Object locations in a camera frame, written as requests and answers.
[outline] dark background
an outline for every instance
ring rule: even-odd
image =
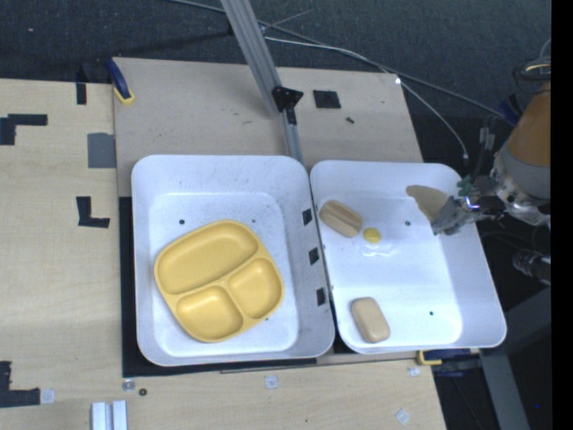
[[[220,8],[219,0],[185,0]],[[406,101],[425,161],[461,176],[477,161],[479,129],[512,95],[524,108],[538,84],[517,81],[514,69],[551,54],[552,0],[251,0],[257,17],[333,47],[342,47],[402,73],[402,79],[448,121],[467,147],[415,96]],[[107,82],[104,62],[130,56],[244,63],[226,17],[216,11],[159,0],[0,0],[0,77],[74,82],[80,67]],[[301,41],[284,31],[269,35]],[[278,66],[361,70],[376,67],[337,52],[269,42]],[[468,101],[429,87],[437,85]],[[496,122],[495,148],[511,127]],[[505,310],[544,286],[515,270],[511,256],[549,252],[547,231],[513,219],[480,225],[484,250]],[[552,428],[552,339],[511,358],[532,429]],[[481,371],[436,377],[449,429],[495,429]]]

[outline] blue and yellow clamp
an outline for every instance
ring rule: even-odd
[[[131,105],[135,101],[135,95],[127,86],[124,76],[121,70],[114,62],[113,59],[108,59],[106,61],[106,70],[111,77],[111,81],[114,84],[114,94],[122,105]]]

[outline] beige eraser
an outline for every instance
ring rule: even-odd
[[[366,342],[379,342],[389,338],[390,327],[375,299],[371,297],[355,299],[350,310]]]
[[[326,202],[319,212],[321,220],[346,237],[357,236],[363,220],[359,213],[338,201]]]

